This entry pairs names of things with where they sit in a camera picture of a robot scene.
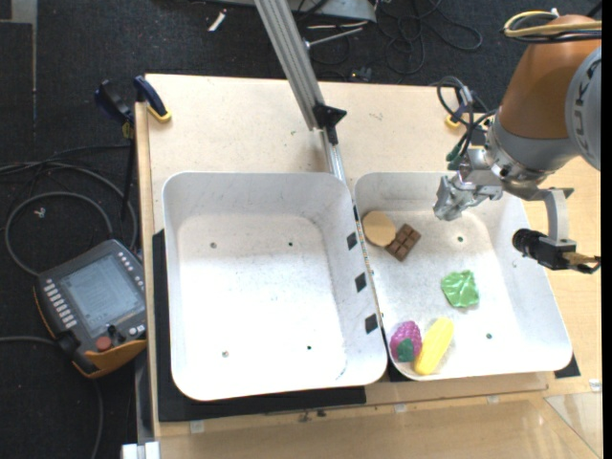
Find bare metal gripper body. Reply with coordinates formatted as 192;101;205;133
451;146;520;201

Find white plastic tray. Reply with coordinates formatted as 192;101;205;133
354;170;575;383
161;170;389;403

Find brown chocolate bar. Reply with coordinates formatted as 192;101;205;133
384;223;423;263

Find tan biscuit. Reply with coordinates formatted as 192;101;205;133
361;209;398;249

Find green lettuce leaf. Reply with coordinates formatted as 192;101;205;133
440;269;481;310

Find thin black and white rod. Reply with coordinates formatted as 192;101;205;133
352;197;386;341

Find purple grapes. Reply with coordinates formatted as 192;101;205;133
388;319;424;364

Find yellow corn cob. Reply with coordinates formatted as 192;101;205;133
413;317;455;377

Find pale wood board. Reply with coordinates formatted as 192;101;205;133
135;73;602;439

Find black cylinder on white bracket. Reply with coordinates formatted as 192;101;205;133
512;186;579;272

